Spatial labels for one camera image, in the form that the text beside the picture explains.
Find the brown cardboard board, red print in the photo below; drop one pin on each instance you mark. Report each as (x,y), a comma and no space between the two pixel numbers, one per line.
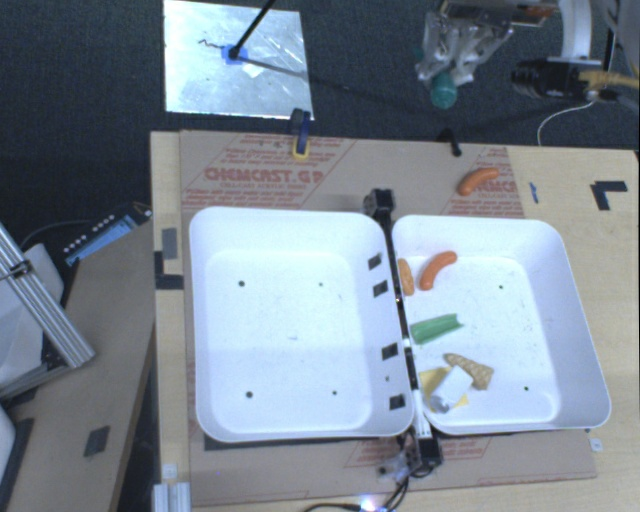
(410,170)

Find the teal green rounded toy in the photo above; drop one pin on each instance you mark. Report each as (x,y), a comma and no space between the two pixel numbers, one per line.
(444,92)

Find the black cylinder on white bracket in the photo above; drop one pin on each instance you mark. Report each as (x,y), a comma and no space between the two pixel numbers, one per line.
(550,77)

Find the tan waffle cone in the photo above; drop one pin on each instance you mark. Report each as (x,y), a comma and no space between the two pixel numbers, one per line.
(475,372)

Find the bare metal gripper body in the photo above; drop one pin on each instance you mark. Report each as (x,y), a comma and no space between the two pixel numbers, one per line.
(495,10)

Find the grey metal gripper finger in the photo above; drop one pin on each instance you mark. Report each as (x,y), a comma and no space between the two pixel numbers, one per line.
(437,45)
(475,47)

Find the green celery stick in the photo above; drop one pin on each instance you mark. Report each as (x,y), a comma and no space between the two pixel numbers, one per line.
(432,328)

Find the orange sausage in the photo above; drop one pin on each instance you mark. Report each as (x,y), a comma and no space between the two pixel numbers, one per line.
(436,269)
(477,181)

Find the white carton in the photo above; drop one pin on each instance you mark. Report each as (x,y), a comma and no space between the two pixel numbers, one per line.
(452,391)

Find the white plastic tray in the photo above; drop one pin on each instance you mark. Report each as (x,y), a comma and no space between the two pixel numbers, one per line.
(285,325)
(505,325)

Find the thin black and white rod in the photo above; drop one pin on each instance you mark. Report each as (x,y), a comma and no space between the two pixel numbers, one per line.
(400,310)

